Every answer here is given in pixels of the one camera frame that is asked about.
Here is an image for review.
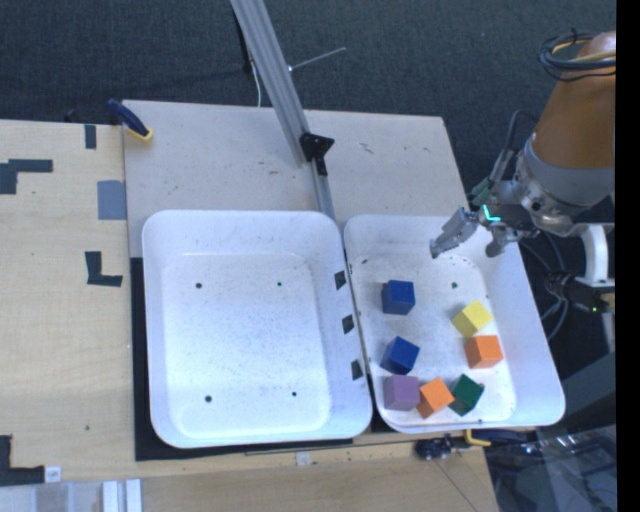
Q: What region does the black block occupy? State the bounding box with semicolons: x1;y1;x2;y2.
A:
414;435;454;462

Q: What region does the green cube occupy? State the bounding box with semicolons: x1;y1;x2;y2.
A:
448;373;486;418

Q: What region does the orange cube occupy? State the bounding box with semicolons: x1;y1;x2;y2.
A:
463;334;505;371
415;376;457;420

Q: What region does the purple cube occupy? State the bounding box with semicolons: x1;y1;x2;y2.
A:
382;374;422;413

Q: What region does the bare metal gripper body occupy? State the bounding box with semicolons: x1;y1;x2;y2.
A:
478;171;602;239

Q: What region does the yellow cube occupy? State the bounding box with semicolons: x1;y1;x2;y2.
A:
451;299;495;340

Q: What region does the black cylinder on white bracket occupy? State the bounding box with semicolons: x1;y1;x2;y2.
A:
544;223;617;315

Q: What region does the pale wood board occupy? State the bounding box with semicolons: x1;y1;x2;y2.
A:
121;98;490;459

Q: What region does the white plastic tray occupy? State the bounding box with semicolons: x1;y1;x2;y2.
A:
141;208;374;450
342;213;567;435

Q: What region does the blue cube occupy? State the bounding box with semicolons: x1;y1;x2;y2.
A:
379;335;422;377
380;279;417;317

